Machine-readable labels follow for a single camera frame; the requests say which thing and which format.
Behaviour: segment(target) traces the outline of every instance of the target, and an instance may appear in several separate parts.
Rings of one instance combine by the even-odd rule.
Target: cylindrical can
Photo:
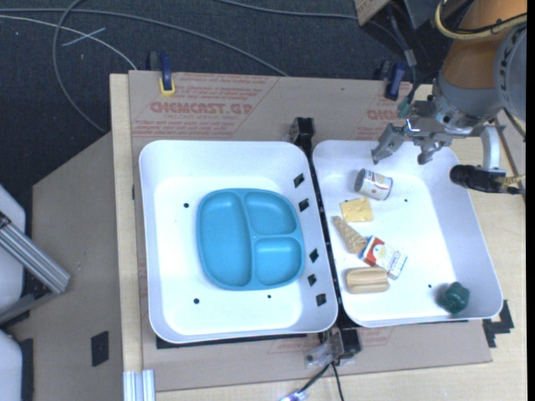
[[[384,201],[392,190],[393,180],[386,175],[362,169],[357,174],[354,190],[378,201]]]

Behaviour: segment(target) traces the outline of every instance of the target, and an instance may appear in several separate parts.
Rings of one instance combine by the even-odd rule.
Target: black hole
[[[321,306],[322,304],[325,304],[327,302],[327,296],[325,294],[318,294],[316,296],[316,303],[318,306]]]
[[[297,177],[293,179],[293,185],[297,189],[298,185],[300,185],[304,181],[304,175],[299,174]]]
[[[318,250],[312,251],[308,256],[310,257],[310,260],[312,260],[312,263],[314,263],[319,257]]]
[[[312,274],[308,277],[308,283],[310,284],[310,286],[314,285],[316,281],[317,281],[316,275]]]
[[[301,200],[299,202],[299,210],[301,212],[303,212],[304,210],[306,210],[308,208],[308,199],[304,199],[304,200]]]

